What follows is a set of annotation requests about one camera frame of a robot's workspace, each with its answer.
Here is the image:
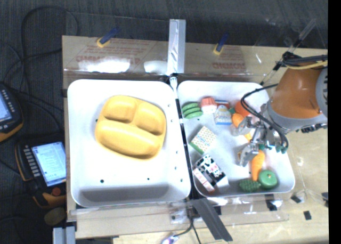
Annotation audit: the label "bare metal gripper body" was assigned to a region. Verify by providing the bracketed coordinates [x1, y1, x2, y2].
[250, 103, 283, 151]

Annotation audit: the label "red and white packet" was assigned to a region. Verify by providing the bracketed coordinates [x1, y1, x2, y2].
[192, 167, 215, 193]

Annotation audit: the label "green grapes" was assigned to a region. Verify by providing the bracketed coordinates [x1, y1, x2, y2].
[239, 178, 261, 193]

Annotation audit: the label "green apple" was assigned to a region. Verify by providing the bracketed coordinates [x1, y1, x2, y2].
[257, 169, 278, 190]

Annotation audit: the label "orange and white cupcake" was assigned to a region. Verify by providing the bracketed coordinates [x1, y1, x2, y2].
[200, 96, 218, 115]

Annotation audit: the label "black and white cow carton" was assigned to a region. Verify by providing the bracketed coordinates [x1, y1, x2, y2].
[195, 154, 230, 188]

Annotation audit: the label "orange round can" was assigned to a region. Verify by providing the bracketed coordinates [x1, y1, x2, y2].
[234, 100, 253, 118]

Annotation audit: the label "orange carrot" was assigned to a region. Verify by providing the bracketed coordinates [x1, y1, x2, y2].
[250, 149, 266, 182]
[229, 108, 253, 142]

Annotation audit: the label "thin black and white rod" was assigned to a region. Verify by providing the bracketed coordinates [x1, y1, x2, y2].
[169, 76, 197, 201]

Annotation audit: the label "brown cardboard board red print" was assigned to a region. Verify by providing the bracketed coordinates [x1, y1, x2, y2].
[61, 35, 329, 240]

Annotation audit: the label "black cylinder on white bracket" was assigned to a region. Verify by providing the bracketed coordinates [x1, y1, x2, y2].
[296, 123, 328, 134]

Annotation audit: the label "green and white dotted carton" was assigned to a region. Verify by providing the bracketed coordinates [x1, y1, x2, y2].
[189, 126, 218, 155]

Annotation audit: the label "white plastic tray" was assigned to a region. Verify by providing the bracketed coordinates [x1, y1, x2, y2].
[66, 79, 192, 208]
[176, 80, 296, 198]

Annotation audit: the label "green pea pods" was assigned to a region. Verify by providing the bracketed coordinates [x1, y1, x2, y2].
[181, 101, 203, 120]

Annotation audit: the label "yellow divided plate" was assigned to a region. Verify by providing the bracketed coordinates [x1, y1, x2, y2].
[94, 95, 168, 160]

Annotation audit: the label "white carton blue yellow print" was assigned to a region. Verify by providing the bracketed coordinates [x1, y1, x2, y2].
[213, 100, 232, 126]

